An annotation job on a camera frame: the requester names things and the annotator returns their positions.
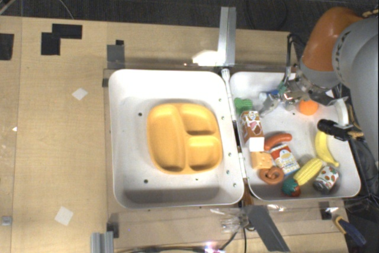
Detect white plastic tray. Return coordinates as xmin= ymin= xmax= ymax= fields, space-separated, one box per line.
xmin=108 ymin=68 xmax=245 ymax=210
xmin=229 ymin=71 xmax=362 ymax=202

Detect yellow banana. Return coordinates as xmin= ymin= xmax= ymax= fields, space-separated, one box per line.
xmin=314 ymin=130 xmax=340 ymax=168

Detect orange fruit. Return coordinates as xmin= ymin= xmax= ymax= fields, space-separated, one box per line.
xmin=298 ymin=99 xmax=319 ymax=116

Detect brown and white carton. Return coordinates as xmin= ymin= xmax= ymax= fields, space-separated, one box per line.
xmin=239 ymin=110 xmax=265 ymax=153

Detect black cylinder on white bracket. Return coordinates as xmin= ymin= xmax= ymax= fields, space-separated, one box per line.
xmin=317 ymin=97 xmax=355 ymax=142

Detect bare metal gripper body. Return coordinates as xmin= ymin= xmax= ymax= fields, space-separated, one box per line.
xmin=278 ymin=79 xmax=320 ymax=105

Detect red sausage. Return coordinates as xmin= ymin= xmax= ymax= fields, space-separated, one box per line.
xmin=264 ymin=132 xmax=293 ymax=152

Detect red-lidded yellow label can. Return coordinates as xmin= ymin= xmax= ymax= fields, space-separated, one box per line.
xmin=269 ymin=143 xmax=301 ymax=177

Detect brown pretzel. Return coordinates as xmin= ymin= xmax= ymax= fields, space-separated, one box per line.
xmin=259 ymin=166 xmax=285 ymax=185

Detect green broccoli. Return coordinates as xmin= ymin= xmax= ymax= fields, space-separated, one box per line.
xmin=233 ymin=97 xmax=254 ymax=115

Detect yellow corn cob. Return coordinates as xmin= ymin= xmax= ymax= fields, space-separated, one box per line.
xmin=293 ymin=157 xmax=325 ymax=187

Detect orange divided plate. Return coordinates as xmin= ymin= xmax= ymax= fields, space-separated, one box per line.
xmin=146 ymin=103 xmax=224 ymax=174

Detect tomato print can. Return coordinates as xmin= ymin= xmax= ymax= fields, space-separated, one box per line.
xmin=312 ymin=165 xmax=340 ymax=195

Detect yellow cheese wedge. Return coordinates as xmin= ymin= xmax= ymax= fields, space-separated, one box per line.
xmin=250 ymin=150 xmax=275 ymax=171

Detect red strawberry with green leaves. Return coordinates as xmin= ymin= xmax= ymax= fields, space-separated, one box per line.
xmin=281 ymin=177 xmax=302 ymax=197

